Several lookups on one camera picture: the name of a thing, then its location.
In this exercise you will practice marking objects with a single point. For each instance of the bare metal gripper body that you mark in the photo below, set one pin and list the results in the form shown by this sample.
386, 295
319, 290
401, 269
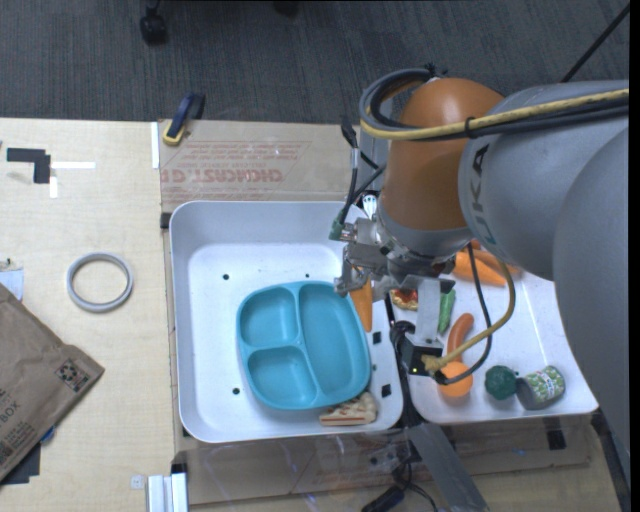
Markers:
370, 252

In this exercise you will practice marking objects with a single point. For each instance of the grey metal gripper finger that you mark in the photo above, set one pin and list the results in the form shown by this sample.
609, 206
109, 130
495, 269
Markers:
345, 284
386, 287

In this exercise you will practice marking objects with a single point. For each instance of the orange carrot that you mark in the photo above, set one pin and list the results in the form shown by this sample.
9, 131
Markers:
492, 259
364, 307
475, 272

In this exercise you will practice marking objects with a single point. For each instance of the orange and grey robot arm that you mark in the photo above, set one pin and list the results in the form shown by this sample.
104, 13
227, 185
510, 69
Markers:
525, 200

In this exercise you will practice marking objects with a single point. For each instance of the small red round pizza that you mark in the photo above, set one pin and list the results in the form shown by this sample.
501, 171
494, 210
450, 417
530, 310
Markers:
404, 299

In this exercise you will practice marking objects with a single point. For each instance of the thin black rod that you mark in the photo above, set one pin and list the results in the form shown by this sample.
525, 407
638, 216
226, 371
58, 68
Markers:
391, 320

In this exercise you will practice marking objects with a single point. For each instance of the blue divided plate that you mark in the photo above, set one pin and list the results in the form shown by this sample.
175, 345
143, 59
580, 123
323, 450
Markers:
320, 345

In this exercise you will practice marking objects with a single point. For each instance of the orange sausage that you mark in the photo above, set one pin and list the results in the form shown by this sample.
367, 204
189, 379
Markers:
459, 332

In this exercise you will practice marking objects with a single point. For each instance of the orange fruit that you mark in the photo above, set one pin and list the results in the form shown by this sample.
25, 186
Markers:
457, 384

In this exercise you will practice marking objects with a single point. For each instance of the toy pizza slice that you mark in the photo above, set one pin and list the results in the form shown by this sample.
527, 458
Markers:
352, 412

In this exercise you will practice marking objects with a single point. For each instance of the white plastic tray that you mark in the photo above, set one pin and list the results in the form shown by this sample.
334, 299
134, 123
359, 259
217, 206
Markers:
530, 345
215, 320

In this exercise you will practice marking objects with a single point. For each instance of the green broccoli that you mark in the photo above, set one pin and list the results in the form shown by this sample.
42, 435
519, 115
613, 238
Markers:
500, 382

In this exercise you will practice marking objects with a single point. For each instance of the brown cardboard board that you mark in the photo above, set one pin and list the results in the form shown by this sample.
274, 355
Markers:
240, 165

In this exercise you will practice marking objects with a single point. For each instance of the green labelled can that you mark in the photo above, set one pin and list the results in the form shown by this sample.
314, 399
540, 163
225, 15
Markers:
542, 387

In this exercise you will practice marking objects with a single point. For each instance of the black chair caster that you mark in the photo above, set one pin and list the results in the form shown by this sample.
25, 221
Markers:
153, 26

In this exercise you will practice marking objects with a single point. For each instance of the brown paper envelope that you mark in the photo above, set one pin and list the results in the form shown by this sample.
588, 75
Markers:
35, 370

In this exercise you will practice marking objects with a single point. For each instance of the white paper scrap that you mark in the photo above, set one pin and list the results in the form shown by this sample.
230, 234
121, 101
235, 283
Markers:
11, 280

